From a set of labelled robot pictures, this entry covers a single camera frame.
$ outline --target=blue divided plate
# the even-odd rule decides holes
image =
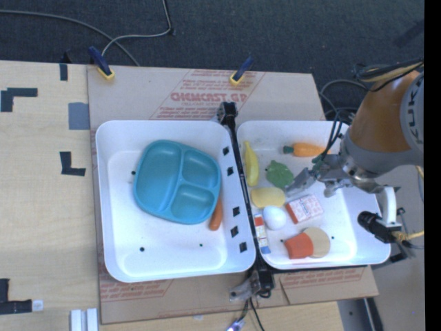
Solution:
[[[221,170],[208,154],[182,143],[158,140],[146,147],[134,180],[139,207],[169,221],[197,224],[216,207]]]

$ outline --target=table surface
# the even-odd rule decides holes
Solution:
[[[1,330],[68,330],[71,310],[99,308],[90,132],[69,130],[68,104],[88,102],[86,66],[0,61],[0,90],[38,88],[0,112],[0,278],[9,300],[44,311],[3,315]],[[85,176],[61,175],[60,152]],[[100,325],[100,330],[225,330],[240,312]],[[266,331],[343,330],[336,302],[258,310]],[[249,312],[246,330],[259,330]]]

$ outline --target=black cable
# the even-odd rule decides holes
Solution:
[[[34,16],[34,17],[45,17],[45,18],[50,18],[50,19],[59,19],[62,21],[67,21],[67,22],[71,22],[71,23],[75,23],[78,24],[80,26],[89,28],[90,30],[95,31],[96,33],[101,34],[102,36],[104,36],[105,38],[109,39],[110,41],[114,40],[113,37],[111,37],[110,35],[108,35],[107,33],[105,33],[104,31],[86,23],[86,22],[82,22],[79,21],[77,19],[71,19],[70,17],[64,17],[64,16],[59,16],[57,14],[46,14],[43,12],[30,12],[30,11],[15,11],[15,10],[0,10],[1,14],[21,14],[23,16]],[[124,53],[134,62],[134,64],[136,66],[140,66],[138,61],[136,61],[136,59],[120,44],[115,42],[115,44],[122,50],[124,51]]]
[[[398,64],[392,65],[392,66],[363,67],[363,68],[355,71],[354,77],[357,81],[359,81],[361,83],[365,83],[365,82],[368,82],[369,80],[372,80],[377,77],[381,77],[381,76],[386,75],[386,74],[393,72],[395,70],[414,66],[414,67],[408,69],[407,71],[402,72],[402,73],[397,74],[396,76],[392,77],[390,80],[384,82],[381,86],[374,88],[374,89],[370,89],[371,92],[377,92],[377,91],[381,90],[382,88],[384,88],[389,83],[409,74],[410,72],[417,70],[418,68],[420,68],[423,65],[424,65],[424,59],[419,58],[419,59],[404,61],[402,63],[398,63]]]
[[[351,116],[355,116],[355,113],[357,113],[358,108],[355,107],[341,107],[341,108],[336,108],[336,110],[328,110],[325,113],[325,116],[328,117],[332,112],[334,112],[335,114],[337,114],[337,112],[340,112],[340,121],[343,123],[346,123],[347,125],[351,125],[352,123],[352,118]]]
[[[346,79],[337,79],[337,80],[330,81],[330,82],[326,83],[326,84],[322,87],[322,89],[318,92],[318,95],[319,95],[320,98],[322,98],[323,100],[325,100],[325,101],[331,106],[332,110],[330,110],[329,112],[334,111],[334,113],[337,113],[337,111],[338,111],[339,109],[342,109],[342,108],[337,108],[337,107],[334,105],[334,103],[328,98],[328,96],[325,95],[325,90],[326,90],[328,87],[333,86],[333,85],[336,85],[336,84],[339,84],[339,83],[346,83],[346,84],[349,84],[349,85],[357,86],[357,87],[359,87],[359,88],[362,88],[362,89],[365,90],[365,91],[368,91],[368,90],[369,90],[369,89],[368,89],[363,83],[361,83],[361,82],[352,81],[352,80],[346,80]]]
[[[248,299],[245,302],[243,309],[242,309],[242,314],[239,316],[237,321],[243,320],[247,316],[247,313],[248,313]]]
[[[332,147],[332,145],[337,141],[338,137],[340,136],[340,131],[342,129],[343,122],[340,121],[340,113],[342,110],[337,111],[336,116],[334,118],[334,121],[332,123],[331,133],[329,134],[328,143],[326,145],[325,150],[319,154],[320,159],[324,159],[329,151],[329,149]]]
[[[258,295],[260,298],[265,298],[265,299],[271,298],[271,290],[259,293]]]
[[[387,86],[389,83],[391,83],[391,82],[393,82],[393,81],[395,81],[395,80],[398,80],[398,79],[400,79],[401,77],[406,76],[407,74],[410,74],[411,72],[417,70],[417,69],[418,69],[420,66],[422,66],[422,65],[423,65],[423,63],[418,64],[416,67],[414,67],[414,68],[412,68],[412,69],[410,69],[410,70],[408,70],[408,71],[406,71],[406,72],[404,72],[404,73],[402,73],[402,74],[399,74],[398,76],[395,76],[394,78],[392,78],[392,79],[390,79],[390,80],[384,82],[381,86],[379,86],[379,87],[377,87],[377,88],[375,88],[375,89],[373,89],[373,90],[370,90],[370,92],[378,92],[379,90],[381,90],[382,88],[384,88],[385,86]]]
[[[252,299],[252,298],[249,298],[249,303],[251,304],[251,307],[252,307],[252,309],[253,309],[253,311],[254,311],[254,314],[256,315],[256,319],[257,319],[257,322],[258,322],[258,324],[259,324],[259,326],[260,326],[260,329],[261,329],[262,331],[265,331],[265,329],[263,328],[262,323],[260,322],[259,316],[257,315],[257,310],[256,310],[256,308],[254,307],[253,299]]]
[[[167,30],[165,32],[162,33],[158,33],[158,34],[151,34],[151,35],[139,35],[139,34],[131,34],[131,35],[125,35],[125,36],[119,36],[117,38],[113,38],[110,35],[108,35],[107,33],[105,33],[104,31],[86,23],[86,22],[82,22],[79,21],[77,19],[71,19],[70,17],[64,17],[64,16],[59,16],[57,14],[47,14],[44,12],[32,12],[32,11],[18,11],[18,10],[0,10],[1,14],[20,14],[23,16],[34,16],[34,17],[45,17],[45,18],[51,18],[51,19],[59,19],[62,21],[68,21],[71,23],[75,23],[78,24],[80,26],[89,28],[90,30],[93,30],[99,34],[101,34],[102,36],[104,36],[105,38],[109,39],[109,43],[106,45],[106,47],[103,49],[101,55],[104,56],[105,52],[107,51],[107,49],[112,45],[112,44],[116,44],[132,61],[136,66],[140,66],[139,62],[120,44],[118,43],[118,40],[120,39],[127,39],[127,38],[154,38],[154,37],[162,37],[165,35],[168,35],[170,33],[172,33],[173,28],[172,28],[172,22],[170,20],[170,14],[168,12],[168,6],[167,6],[167,1],[166,0],[161,0],[163,3],[163,8],[164,8],[164,12],[165,12],[165,18],[167,19]]]
[[[412,244],[410,241],[407,241],[407,240],[403,240],[401,242],[401,244],[403,246],[405,246],[406,248],[409,248],[409,249],[424,250],[424,245],[415,245],[415,244]]]

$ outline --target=blue clamp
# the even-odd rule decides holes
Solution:
[[[237,86],[243,79],[245,71],[248,71],[253,66],[253,58],[251,56],[248,57],[247,60],[242,64],[242,66],[237,70],[234,74],[229,77],[229,82],[233,86]]]
[[[89,47],[88,53],[94,60],[95,64],[97,64],[99,73],[102,74],[105,79],[110,80],[115,76],[115,73],[110,69],[109,64],[104,59],[103,55],[101,55],[95,47]]]

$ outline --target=yellow toy banana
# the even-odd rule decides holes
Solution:
[[[259,180],[259,162],[256,153],[253,151],[248,141],[245,144],[245,176],[248,186],[255,186]]]

